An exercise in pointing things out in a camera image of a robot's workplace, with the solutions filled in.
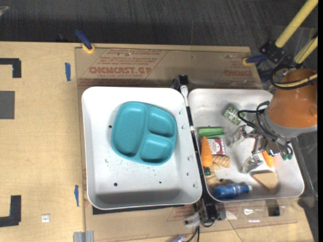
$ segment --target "wooden table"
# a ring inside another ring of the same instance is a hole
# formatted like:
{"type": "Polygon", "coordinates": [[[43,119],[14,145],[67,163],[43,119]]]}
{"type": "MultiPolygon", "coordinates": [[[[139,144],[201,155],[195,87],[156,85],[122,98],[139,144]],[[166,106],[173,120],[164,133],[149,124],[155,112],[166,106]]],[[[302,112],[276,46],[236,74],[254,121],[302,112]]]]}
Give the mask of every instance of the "wooden table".
{"type": "MultiPolygon", "coordinates": [[[[125,44],[94,46],[174,48],[125,44]]],[[[1,217],[9,216],[11,196],[21,195],[21,222],[0,227],[0,241],[73,241],[74,232],[87,230],[82,196],[76,47],[80,44],[0,42],[0,57],[19,58],[22,62],[21,78],[13,78],[11,65],[0,65],[0,90],[15,92],[15,119],[0,119],[1,217]],[[67,81],[65,63],[71,65],[71,81],[67,81]],[[74,194],[75,185],[79,188],[79,206],[74,194]],[[49,222],[42,222],[43,214],[50,215],[49,222]]],[[[188,46],[175,47],[190,49],[188,46]]],[[[235,50],[232,47],[199,49],[235,50]]],[[[236,231],[203,230],[200,241],[313,241],[303,209],[294,203],[291,214],[296,223],[236,231]]],[[[142,240],[158,242],[170,239],[142,240]]]]}

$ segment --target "blue bottle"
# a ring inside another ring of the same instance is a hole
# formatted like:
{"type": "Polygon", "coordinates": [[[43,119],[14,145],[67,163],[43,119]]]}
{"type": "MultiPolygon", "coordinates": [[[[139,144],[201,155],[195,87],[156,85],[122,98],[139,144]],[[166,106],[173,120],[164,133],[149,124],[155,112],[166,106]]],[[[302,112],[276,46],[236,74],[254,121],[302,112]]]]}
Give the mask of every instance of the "blue bottle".
{"type": "Polygon", "coordinates": [[[230,184],[226,186],[218,186],[214,188],[214,196],[217,199],[232,199],[241,194],[247,194],[252,190],[251,186],[241,184],[230,184]]]}

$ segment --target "teal divided plate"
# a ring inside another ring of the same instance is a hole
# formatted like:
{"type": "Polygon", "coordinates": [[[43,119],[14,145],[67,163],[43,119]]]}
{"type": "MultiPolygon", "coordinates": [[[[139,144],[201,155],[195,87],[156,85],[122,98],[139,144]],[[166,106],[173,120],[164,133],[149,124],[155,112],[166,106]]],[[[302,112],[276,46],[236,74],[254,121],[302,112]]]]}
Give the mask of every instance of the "teal divided plate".
{"type": "Polygon", "coordinates": [[[177,136],[174,117],[143,102],[121,105],[112,126],[111,145],[121,157],[148,165],[164,164],[172,156],[177,136]]]}

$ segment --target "black corner marking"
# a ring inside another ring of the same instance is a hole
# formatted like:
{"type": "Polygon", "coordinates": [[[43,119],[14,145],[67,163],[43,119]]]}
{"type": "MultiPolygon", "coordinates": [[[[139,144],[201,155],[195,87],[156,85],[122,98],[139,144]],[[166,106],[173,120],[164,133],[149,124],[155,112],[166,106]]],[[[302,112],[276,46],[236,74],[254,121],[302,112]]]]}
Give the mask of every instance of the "black corner marking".
{"type": "Polygon", "coordinates": [[[0,227],[17,226],[21,221],[21,196],[11,196],[8,217],[0,218],[0,227]]]}
{"type": "Polygon", "coordinates": [[[0,58],[0,65],[12,65],[12,78],[21,78],[21,61],[19,58],[0,58]]]}

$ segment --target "orange carrot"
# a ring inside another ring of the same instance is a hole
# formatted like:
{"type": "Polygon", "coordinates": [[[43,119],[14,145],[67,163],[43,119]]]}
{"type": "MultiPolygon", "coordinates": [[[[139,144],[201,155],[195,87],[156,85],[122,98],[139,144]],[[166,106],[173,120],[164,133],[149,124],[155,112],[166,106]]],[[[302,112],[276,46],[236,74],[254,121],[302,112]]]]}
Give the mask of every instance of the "orange carrot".
{"type": "Polygon", "coordinates": [[[211,149],[207,142],[206,136],[203,136],[202,138],[201,161],[202,161],[203,167],[211,167],[213,164],[213,156],[211,154],[211,149]]]}
{"type": "Polygon", "coordinates": [[[274,160],[271,155],[269,155],[266,151],[263,151],[263,158],[265,159],[268,167],[273,167],[274,166],[274,160]]]}

